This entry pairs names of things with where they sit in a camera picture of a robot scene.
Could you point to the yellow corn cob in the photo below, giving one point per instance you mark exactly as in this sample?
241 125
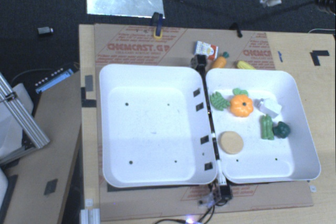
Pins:
244 65

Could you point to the white red blue carton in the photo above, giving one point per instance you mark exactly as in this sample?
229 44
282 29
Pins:
206 50

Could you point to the orange carrot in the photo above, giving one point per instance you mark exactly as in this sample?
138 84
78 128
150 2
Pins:
220 61

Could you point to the orange pumpkin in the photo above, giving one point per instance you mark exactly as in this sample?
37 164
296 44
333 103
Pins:
241 106

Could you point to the green lettuce leaf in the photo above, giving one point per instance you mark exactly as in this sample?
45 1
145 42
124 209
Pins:
218 102

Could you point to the green asparagus bundle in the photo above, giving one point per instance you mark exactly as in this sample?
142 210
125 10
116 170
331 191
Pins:
267 128

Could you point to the dark green broccoli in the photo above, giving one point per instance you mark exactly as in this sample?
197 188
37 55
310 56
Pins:
281 129

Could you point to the brown cardboard board red print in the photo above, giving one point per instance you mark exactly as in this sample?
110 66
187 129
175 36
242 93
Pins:
136 44

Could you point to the thin black and white rod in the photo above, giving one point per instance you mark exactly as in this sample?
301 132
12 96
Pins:
211 123

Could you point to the tan round biscuit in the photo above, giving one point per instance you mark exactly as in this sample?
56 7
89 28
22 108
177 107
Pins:
231 143

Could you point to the white plastic tray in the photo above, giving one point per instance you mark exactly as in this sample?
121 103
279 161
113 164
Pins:
262 154
147 126

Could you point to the small black cylinder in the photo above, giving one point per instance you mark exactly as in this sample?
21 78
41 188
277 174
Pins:
44 31

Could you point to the black cylinder on white bracket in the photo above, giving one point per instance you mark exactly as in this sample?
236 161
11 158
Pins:
326 1

